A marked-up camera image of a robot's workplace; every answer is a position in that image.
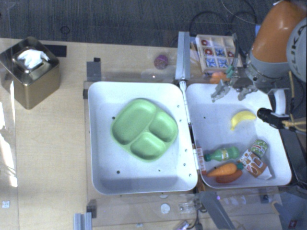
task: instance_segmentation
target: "plastic cap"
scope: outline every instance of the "plastic cap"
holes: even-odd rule
[[[236,167],[238,168],[238,170],[242,170],[244,168],[242,163],[238,163]]]
[[[203,157],[204,157],[204,159],[205,159],[206,162],[211,161],[211,156],[210,156],[210,154],[205,154]]]

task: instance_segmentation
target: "toy banana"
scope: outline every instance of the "toy banana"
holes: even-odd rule
[[[234,115],[231,119],[231,130],[234,130],[238,123],[240,123],[243,120],[251,120],[255,119],[256,115],[254,115],[250,111],[242,111]]]

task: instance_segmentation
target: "small purple object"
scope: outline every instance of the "small purple object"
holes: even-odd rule
[[[167,67],[168,65],[168,59],[167,56],[165,55],[159,55],[153,62],[154,66],[159,69],[163,70]]]

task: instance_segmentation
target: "tissue box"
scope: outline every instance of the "tissue box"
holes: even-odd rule
[[[29,69],[17,60],[28,49],[43,51],[50,60],[43,60]],[[59,88],[59,60],[34,37],[28,37],[1,53],[0,62],[13,77],[15,99],[25,109],[32,109]]]

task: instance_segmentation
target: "small bottle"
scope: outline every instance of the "small bottle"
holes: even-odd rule
[[[210,161],[212,159],[217,161],[225,161],[228,159],[236,159],[239,157],[240,152],[237,147],[230,147],[230,148],[222,148],[216,150],[214,153],[205,154],[204,158],[205,161]]]

